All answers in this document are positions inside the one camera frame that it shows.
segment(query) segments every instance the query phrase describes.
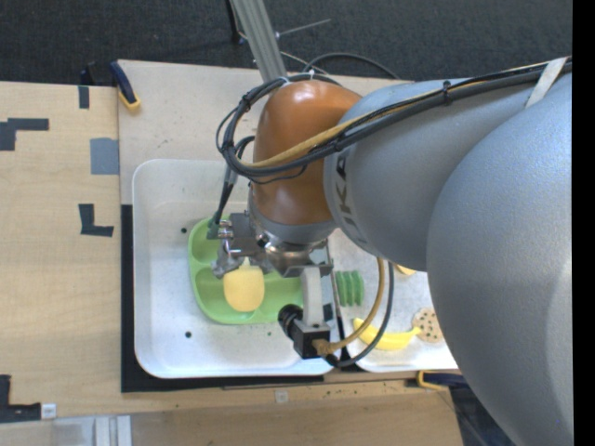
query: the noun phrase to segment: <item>white cable tie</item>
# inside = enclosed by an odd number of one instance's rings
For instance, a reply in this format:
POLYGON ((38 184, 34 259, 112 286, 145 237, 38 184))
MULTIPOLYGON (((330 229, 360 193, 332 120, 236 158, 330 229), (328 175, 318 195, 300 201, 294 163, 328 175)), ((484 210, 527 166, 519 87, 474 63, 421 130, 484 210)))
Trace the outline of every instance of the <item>white cable tie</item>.
POLYGON ((541 76, 539 76, 539 80, 537 81, 531 96, 529 96, 529 99, 524 105, 525 108, 533 106, 536 102, 540 101, 546 96, 549 89, 558 78, 560 71, 564 67, 564 64, 566 64, 567 59, 567 57, 553 59, 548 63, 545 70, 543 70, 541 73, 541 76))

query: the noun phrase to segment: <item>black carpet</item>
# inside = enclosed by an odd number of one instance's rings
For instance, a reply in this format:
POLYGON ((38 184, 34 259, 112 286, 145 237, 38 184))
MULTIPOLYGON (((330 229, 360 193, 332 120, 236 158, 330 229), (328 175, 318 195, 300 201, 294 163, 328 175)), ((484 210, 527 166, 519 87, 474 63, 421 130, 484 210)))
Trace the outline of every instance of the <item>black carpet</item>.
MULTIPOLYGON (((374 59, 403 79, 480 75, 573 52, 573 0, 265 0, 283 51, 374 59)), ((0 0, 0 80, 77 84, 115 59, 254 67, 231 42, 225 0, 0 0)), ((301 63, 285 57, 289 70, 301 63)), ((334 74, 383 76, 354 59, 334 74)))

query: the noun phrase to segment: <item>green plate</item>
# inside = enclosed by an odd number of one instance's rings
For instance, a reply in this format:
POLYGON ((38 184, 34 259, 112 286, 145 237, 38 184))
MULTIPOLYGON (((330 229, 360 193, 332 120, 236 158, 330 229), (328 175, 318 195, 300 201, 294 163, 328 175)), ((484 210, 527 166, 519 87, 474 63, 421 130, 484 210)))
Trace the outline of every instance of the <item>green plate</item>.
POLYGON ((188 258, 192 289, 201 310, 213 321, 225 324, 277 322, 279 310, 287 304, 303 305, 299 278, 282 278, 270 272, 264 276, 264 300, 252 312, 238 312, 225 300, 223 280, 211 271, 211 262, 217 259, 220 240, 208 240, 208 221, 198 222, 188 239, 188 258))

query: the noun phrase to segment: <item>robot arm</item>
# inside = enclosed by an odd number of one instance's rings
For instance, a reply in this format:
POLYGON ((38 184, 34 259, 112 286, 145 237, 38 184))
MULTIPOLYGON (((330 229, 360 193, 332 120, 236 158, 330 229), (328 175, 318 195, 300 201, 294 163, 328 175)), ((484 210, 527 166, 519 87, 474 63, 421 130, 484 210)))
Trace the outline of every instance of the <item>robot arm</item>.
POLYGON ((300 275, 339 227, 426 271, 446 342, 496 421, 518 444, 572 444, 572 63, 528 107, 546 68, 364 98, 309 75, 275 83, 255 162, 237 158, 233 121, 224 137, 230 168, 253 180, 238 221, 252 251, 228 239, 218 264, 251 256, 300 275))

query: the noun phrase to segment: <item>toy banana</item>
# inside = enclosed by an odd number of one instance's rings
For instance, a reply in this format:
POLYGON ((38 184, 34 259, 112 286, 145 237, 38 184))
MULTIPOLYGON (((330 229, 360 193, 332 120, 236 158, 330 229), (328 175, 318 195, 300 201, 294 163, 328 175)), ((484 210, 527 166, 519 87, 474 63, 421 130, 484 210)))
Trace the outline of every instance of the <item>toy banana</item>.
MULTIPOLYGON (((364 321, 362 319, 353 319, 353 328, 357 330, 363 323, 364 321)), ((405 348, 414 335, 419 334, 419 332, 419 327, 413 327, 407 332, 385 332, 382 337, 380 337, 380 341, 377 343, 376 348, 378 350, 399 350, 401 348, 405 348)), ((376 338, 377 333, 378 329, 376 327, 373 325, 368 325, 360 335, 360 339, 366 344, 371 344, 376 338)))

